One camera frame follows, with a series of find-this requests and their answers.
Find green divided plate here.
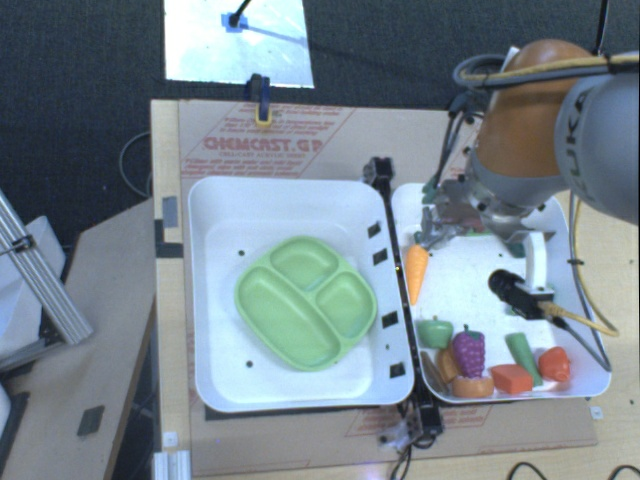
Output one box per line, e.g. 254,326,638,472
233,235,379,373

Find purple grapes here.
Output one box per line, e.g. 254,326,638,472
451,323,487,380

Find brown cardboard board red print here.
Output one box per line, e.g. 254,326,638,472
150,98,599,480

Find green bell pepper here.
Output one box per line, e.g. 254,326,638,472
417,315,455,350

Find black cylinder on white bracket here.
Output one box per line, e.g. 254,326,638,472
487,230,557,320

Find orange doughnut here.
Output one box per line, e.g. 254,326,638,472
451,374,496,400

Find black block with thin wires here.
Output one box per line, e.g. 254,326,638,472
362,155,397,185
399,398,446,447

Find orange-red wedge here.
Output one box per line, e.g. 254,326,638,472
488,363,535,396

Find orange carrot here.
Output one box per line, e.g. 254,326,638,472
404,232,431,307

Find thin black rod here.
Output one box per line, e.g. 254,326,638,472
372,177,427,405

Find green cucumber piece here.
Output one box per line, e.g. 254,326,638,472
504,331,544,389

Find orange croissant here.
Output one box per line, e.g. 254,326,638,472
435,344,462,385

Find orange-red toy bottle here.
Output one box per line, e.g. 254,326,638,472
537,345,573,383

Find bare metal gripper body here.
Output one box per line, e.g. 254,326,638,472
429,176,542,244

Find white plastic tray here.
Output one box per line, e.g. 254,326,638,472
187,175,417,414
391,182,613,404

